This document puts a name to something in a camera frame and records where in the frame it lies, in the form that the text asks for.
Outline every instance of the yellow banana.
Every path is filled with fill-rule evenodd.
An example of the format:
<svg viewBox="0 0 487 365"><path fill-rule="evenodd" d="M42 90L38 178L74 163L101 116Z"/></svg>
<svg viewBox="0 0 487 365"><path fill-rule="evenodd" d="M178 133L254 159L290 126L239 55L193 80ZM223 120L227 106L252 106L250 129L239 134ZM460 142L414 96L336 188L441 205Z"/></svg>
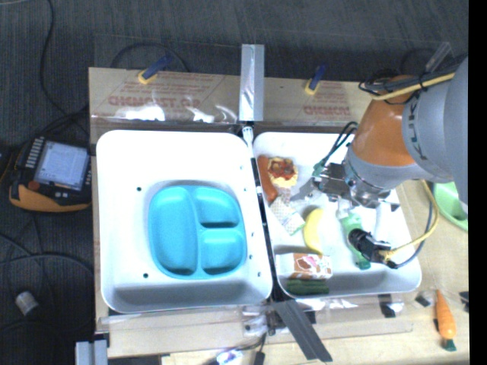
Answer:
<svg viewBox="0 0 487 365"><path fill-rule="evenodd" d="M306 216L306 221L303 227L303 238L306 246L318 254L323 254L320 242L320 235L318 233L318 224L323 216L322 208L315 208Z"/></svg>

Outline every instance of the toy carrot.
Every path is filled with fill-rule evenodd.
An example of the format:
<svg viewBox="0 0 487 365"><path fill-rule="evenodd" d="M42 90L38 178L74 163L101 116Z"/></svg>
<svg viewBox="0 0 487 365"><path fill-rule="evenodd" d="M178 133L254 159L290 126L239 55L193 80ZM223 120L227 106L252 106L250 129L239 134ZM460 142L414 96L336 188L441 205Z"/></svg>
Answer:
<svg viewBox="0 0 487 365"><path fill-rule="evenodd" d="M457 335L457 325L440 290L436 290L436 318L438 320L438 331L444 339L445 350L455 351L457 348L454 344L454 338Z"/></svg>

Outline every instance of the table surface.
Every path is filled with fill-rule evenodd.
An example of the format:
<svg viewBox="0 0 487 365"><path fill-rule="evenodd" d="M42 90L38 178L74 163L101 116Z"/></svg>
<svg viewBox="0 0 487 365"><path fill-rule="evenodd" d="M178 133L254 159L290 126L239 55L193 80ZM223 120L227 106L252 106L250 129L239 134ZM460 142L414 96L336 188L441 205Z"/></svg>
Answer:
<svg viewBox="0 0 487 365"><path fill-rule="evenodd" d="M296 81L285 85L301 87ZM356 90L355 83L344 88L349 101L363 112L368 97ZM93 160L94 192L94 257L95 304L98 332L110 333L109 358L164 356L164 364L200 363L215 358L225 348L245 346L258 341L244 331L241 309L232 307L187 312L151 313L149 315L109 316L108 306L100 292L100 234L98 229L96 157ZM397 189L399 201L412 238L424 232L428 218L428 198L420 182L406 181ZM444 217L428 238L419 254L422 282L410 294L401 294L404 307L396 318L384 318L369 305L359 307L356 317L352 311L318 313L315 329L326 349L339 365L388 364L413 365L431 363L469 363L469 313L464 309L460 292L469 290L468 233ZM422 306L415 297L428 296L440 289L450 305L457 324L454 339L457 351L442 348L441 337L434 324L434 306ZM286 329L268 336L263 347L266 365L320 363L307 361L301 349ZM252 364L255 350L242 351L237 363Z"/></svg>

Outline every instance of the blue divided plate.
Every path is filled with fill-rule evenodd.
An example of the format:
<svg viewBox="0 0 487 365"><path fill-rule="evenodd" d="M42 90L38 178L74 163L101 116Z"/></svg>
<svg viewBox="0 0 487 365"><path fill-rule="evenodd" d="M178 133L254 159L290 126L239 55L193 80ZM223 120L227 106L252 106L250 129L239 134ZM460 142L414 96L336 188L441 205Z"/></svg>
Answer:
<svg viewBox="0 0 487 365"><path fill-rule="evenodd" d="M228 275L245 261L247 240L237 200L210 186L169 186L148 212L152 258L168 276L208 279Z"/></svg>

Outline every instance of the dark gray carpet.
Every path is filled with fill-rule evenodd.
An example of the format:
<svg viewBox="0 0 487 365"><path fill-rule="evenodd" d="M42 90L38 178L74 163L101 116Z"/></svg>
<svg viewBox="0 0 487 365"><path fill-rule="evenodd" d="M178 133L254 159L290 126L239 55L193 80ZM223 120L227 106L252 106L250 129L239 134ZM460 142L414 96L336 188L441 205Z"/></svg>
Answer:
<svg viewBox="0 0 487 365"><path fill-rule="evenodd" d="M10 1L0 0L0 144L9 146L86 106L88 67L158 59L160 47L147 43L175 52L179 71L238 75L240 45L261 43L268 77L308 78L327 62L325 79L350 81L380 68L418 74L440 43L452 56L469 46L469 0L50 0L52 11L48 0ZM87 117L78 123L88 129ZM85 140L80 126L61 136ZM93 263L91 210L32 214L8 202L7 187L4 179L0 363L74 363L74 343L94 328L93 281L79 265ZM73 260L8 262L43 253ZM24 320L14 304L23 290L45 322Z"/></svg>

